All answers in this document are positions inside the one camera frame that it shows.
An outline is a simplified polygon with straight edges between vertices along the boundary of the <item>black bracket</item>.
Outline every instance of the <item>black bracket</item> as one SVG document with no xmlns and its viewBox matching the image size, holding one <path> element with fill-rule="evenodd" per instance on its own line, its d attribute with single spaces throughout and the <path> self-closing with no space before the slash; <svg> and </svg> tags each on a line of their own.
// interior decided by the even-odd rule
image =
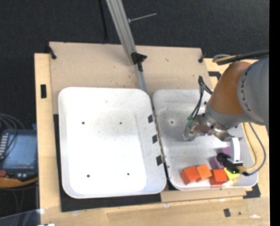
<svg viewBox="0 0 280 226">
<path fill-rule="evenodd" d="M 136 52 L 132 53 L 131 56 L 132 56 L 132 62 L 134 63 L 134 65 L 137 64 L 138 70 L 143 72 L 142 62 L 147 58 L 147 56 L 138 54 Z"/>
<path fill-rule="evenodd" d="M 202 63 L 205 57 L 206 57 L 206 53 L 202 54 L 202 57 L 198 59 L 198 62 Z"/>
<path fill-rule="evenodd" d="M 57 56 L 54 54 L 52 48 L 49 45 L 46 45 L 45 53 L 51 54 L 52 59 L 56 59 L 57 58 Z"/>
</svg>

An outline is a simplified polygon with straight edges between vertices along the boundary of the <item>yellow block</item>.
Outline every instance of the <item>yellow block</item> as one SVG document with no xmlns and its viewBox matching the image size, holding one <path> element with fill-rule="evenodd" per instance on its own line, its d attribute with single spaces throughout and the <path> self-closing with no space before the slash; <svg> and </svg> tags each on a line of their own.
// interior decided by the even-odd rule
<svg viewBox="0 0 280 226">
<path fill-rule="evenodd" d="M 233 180 L 233 179 L 236 179 L 237 177 L 239 177 L 239 173 L 231 173 L 227 170 L 227 168 L 224 168 L 224 171 L 226 172 L 226 175 L 227 175 L 227 178 L 229 180 Z"/>
</svg>

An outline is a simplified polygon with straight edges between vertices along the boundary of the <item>red block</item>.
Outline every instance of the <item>red block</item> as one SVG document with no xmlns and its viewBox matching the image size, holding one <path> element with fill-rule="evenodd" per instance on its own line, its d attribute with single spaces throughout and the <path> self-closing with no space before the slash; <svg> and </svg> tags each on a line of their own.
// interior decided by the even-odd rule
<svg viewBox="0 0 280 226">
<path fill-rule="evenodd" d="M 211 173 L 207 164 L 203 164 L 201 166 L 198 166 L 197 170 L 198 170 L 198 173 L 200 175 L 200 178 L 197 179 L 197 182 L 199 182 L 202 179 L 209 178 L 209 177 L 212 176 L 212 173 Z"/>
<path fill-rule="evenodd" d="M 220 186 L 223 183 L 227 182 L 227 175 L 224 169 L 213 169 L 211 171 L 212 176 L 209 179 L 210 185 Z"/>
<path fill-rule="evenodd" d="M 180 173 L 180 176 L 183 179 L 185 185 L 187 185 L 191 181 L 194 181 L 194 180 L 200 178 L 200 174 L 195 166 L 184 169 Z"/>
</svg>

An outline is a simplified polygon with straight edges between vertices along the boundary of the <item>wooden platform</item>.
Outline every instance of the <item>wooden platform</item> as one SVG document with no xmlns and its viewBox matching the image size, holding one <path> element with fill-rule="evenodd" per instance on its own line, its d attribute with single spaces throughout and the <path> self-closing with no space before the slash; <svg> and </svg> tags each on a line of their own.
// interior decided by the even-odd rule
<svg viewBox="0 0 280 226">
<path fill-rule="evenodd" d="M 53 114 L 58 112 L 56 98 L 59 91 L 68 86 L 136 88 L 137 81 L 120 45 L 52 42 L 50 46 L 57 56 L 56 60 L 52 61 L 49 54 L 35 54 L 34 57 L 42 224 L 270 224 L 269 159 L 259 172 L 258 188 L 261 196 L 257 198 L 243 198 L 252 188 L 189 192 L 170 191 L 167 188 L 161 193 L 161 203 L 62 212 L 53 122 Z M 197 89 L 197 79 L 193 78 L 199 75 L 204 77 L 208 86 L 214 87 L 216 75 L 226 68 L 225 65 L 213 64 L 211 59 L 199 63 L 199 48 L 137 46 L 137 50 L 148 56 L 144 62 L 144 76 L 150 95 L 158 89 Z M 265 127 L 255 126 L 255 129 L 269 155 L 269 138 Z M 250 128 L 246 127 L 246 131 L 257 155 L 262 157 L 262 150 Z M 230 213 L 229 217 L 225 215 L 227 211 Z"/>
</svg>

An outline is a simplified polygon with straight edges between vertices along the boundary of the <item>red emergency button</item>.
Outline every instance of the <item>red emergency button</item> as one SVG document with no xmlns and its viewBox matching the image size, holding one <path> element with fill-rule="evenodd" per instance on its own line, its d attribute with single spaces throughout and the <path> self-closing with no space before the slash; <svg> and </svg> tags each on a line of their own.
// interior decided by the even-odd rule
<svg viewBox="0 0 280 226">
<path fill-rule="evenodd" d="M 0 178 L 4 178 L 6 176 L 6 171 L 5 170 L 0 170 Z"/>
</svg>

